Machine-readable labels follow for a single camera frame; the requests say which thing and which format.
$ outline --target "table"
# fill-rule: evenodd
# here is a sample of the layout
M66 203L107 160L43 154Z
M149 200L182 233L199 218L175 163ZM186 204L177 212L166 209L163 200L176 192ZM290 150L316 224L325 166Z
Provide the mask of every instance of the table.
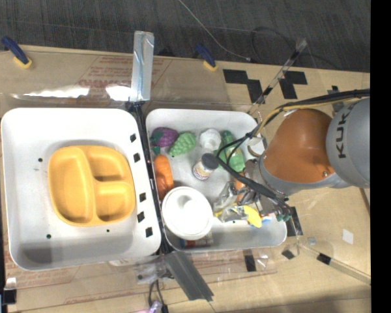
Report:
M132 56L60 48L22 46L33 67L21 70L10 52L0 52L0 117L12 108L43 106L10 94L55 89L102 78L131 74ZM105 72L102 65L116 66ZM155 57L148 114L156 108L203 108L248 112L252 99L281 69L279 66L218 62L211 72L196 59ZM263 117L297 97L327 91L363 89L370 74L290 68L289 87L275 87L265 104L254 110ZM322 108L332 115L333 108ZM272 137L283 117L268 130ZM0 161L3 178L3 164ZM1 179L1 196L4 196ZM369 312L371 310L370 193L351 187L299 192L290 198L297 223L277 247L192 256L214 293L213 302L188 301L174 280L161 282L170 312ZM8 252L7 218L3 206L6 276L16 279L17 302L9 312L137 312L148 307L148 284L139 284L132 261L97 263L31 272L20 269Z

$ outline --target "bottle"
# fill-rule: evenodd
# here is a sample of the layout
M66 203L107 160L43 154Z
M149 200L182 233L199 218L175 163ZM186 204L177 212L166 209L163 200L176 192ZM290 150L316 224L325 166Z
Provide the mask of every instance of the bottle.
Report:
M224 145L227 145L235 140L230 131L224 131L222 133L222 138ZM229 158L229 155L232 153L232 150L235 148L235 146L236 145L232 145L225 149L226 158ZM245 169L245 160L243 159L242 151L239 148L236 149L236 151L231 155L229 166L238 173Z
M220 133L213 128L200 134L200 145L209 151L217 150L221 141L222 137L220 137Z
M193 167L194 176L199 180L208 179L210 174L219 166L219 163L214 158L215 156L212 153L204 153Z

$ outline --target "green toy food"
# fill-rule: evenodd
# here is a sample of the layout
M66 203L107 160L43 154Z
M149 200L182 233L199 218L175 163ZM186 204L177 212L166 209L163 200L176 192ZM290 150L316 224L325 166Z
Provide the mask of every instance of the green toy food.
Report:
M184 132L178 136L177 140L175 140L174 144L169 149L168 154L173 157L185 154L192 151L196 145L196 136L191 132Z

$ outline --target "white tray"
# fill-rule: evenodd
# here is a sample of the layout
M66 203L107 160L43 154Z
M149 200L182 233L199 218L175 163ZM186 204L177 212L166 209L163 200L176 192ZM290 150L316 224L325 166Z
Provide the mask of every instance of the white tray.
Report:
M243 112L156 109L148 114L146 126L148 138L151 137L154 129L168 127L178 132L193 132L197 137L208 128L215 128L219 132L229 130L235 139L239 139L256 127L257 123L251 116ZM261 143L258 143L253 148L259 154L264 151ZM241 150L245 160L253 158L249 154L245 143L242 144ZM218 168L204 181L193 176L192 167L203 152L199 144L193 151L185 155L172 157L166 151L167 149L163 148L162 154L168 156L175 186L190 186L197 189L206 196L210 204L219 196L225 183L231 180L230 174L222 168ZM222 223L217 218L214 218L212 236L213 244L211 246L193 247L190 250L215 251L278 246L287 237L287 226L284 222L278 222L275 216L271 218L270 222L263 223L261 228L249 226L245 220L238 220L235 223ZM170 245L176 250L186 250L181 248L180 239L167 228L166 237Z
M129 113L18 108L3 116L1 133L10 255L21 268L140 258L158 250L161 233L151 185L138 126ZM69 145L108 146L126 157L136 190L136 207L128 218L90 227L71 226L58 218L48 192L48 161L53 152ZM138 222L142 212L144 219Z

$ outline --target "white wire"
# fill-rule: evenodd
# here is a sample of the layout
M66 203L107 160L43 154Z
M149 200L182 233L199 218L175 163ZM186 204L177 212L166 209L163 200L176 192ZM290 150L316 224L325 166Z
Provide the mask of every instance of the white wire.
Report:
M247 61L250 61L250 58L249 57L244 57L243 55L239 55L235 52L232 52L230 50L228 50L227 48L225 48L224 46L222 46L219 41L216 39L216 37L214 37L212 35L212 33L204 26L204 24L201 23L201 21L198 19L198 17L196 15L194 15L194 13L191 11L191 9L188 8L188 6L182 2L182 0L177 0L189 13L190 15L200 24L200 26L205 30L206 33L209 34L209 36L211 38L213 38L213 41L215 41L215 43L217 45L219 45L219 47L221 47L221 49L223 49L224 51L230 53L231 55L235 55L236 57L239 57L239 58L243 58L244 60L247 60Z

